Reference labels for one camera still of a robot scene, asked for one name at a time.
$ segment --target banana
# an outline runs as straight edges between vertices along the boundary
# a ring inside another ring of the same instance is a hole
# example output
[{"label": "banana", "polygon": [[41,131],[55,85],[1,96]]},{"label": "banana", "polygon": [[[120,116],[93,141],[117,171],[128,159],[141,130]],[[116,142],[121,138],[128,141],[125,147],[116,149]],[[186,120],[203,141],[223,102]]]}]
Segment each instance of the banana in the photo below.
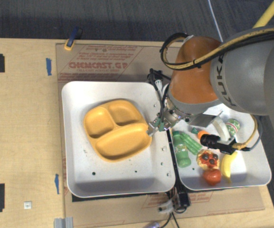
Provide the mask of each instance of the banana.
[{"label": "banana", "polygon": [[226,180],[231,183],[231,164],[233,162],[233,160],[236,158],[238,152],[235,151],[234,153],[232,153],[231,155],[226,154],[221,161],[220,164],[220,171],[222,176],[224,176],[226,178]]}]

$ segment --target yellow pole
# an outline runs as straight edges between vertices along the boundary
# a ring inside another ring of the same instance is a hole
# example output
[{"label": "yellow pole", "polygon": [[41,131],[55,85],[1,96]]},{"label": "yellow pole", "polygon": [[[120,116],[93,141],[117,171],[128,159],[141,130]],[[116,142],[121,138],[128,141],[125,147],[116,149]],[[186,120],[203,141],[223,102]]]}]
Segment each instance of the yellow pole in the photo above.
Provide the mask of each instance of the yellow pole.
[{"label": "yellow pole", "polygon": [[264,14],[260,17],[258,22],[253,26],[253,28],[261,27],[267,25],[270,19],[274,16],[274,1],[267,8]]}]

